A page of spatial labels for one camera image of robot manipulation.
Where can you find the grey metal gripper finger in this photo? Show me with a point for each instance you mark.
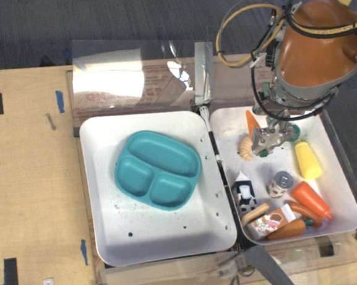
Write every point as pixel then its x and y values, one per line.
pixel 280 136
pixel 260 141

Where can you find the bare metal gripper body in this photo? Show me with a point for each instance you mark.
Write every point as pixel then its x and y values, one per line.
pixel 282 103

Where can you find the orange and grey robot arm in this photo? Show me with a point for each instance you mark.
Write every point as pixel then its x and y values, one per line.
pixel 313 52

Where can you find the teal round can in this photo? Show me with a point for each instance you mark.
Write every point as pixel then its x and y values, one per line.
pixel 295 131

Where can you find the tan croissant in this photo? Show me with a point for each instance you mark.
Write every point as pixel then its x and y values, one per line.
pixel 245 150

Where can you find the orange carrot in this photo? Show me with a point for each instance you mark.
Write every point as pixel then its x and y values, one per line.
pixel 252 123
pixel 288 230

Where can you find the yellow bottle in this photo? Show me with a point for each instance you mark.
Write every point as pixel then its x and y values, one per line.
pixel 307 161

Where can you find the thin black and white rod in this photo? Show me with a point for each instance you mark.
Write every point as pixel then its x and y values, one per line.
pixel 215 148

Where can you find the small jar with grey lid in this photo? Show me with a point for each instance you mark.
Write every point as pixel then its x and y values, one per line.
pixel 280 184

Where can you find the black and white milk carton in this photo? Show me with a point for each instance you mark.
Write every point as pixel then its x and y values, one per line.
pixel 243 192

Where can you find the orange bottle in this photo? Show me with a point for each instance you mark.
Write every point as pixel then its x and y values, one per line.
pixel 309 198

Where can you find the tan bread roll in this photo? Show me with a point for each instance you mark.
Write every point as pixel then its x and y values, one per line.
pixel 254 213

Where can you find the white plastic tray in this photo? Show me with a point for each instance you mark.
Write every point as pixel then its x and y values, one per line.
pixel 335 193
pixel 174 232

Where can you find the orange-brown sausage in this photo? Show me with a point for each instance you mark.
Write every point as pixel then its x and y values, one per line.
pixel 305 211

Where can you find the brown carton with cupcake print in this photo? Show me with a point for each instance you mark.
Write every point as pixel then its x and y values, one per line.
pixel 272 222

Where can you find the teal divided plate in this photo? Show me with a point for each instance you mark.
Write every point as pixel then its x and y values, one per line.
pixel 161 159

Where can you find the small white square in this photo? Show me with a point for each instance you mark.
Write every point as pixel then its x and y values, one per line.
pixel 48 283

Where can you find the black cylinder on white bracket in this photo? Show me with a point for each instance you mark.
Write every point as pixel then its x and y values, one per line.
pixel 271 54

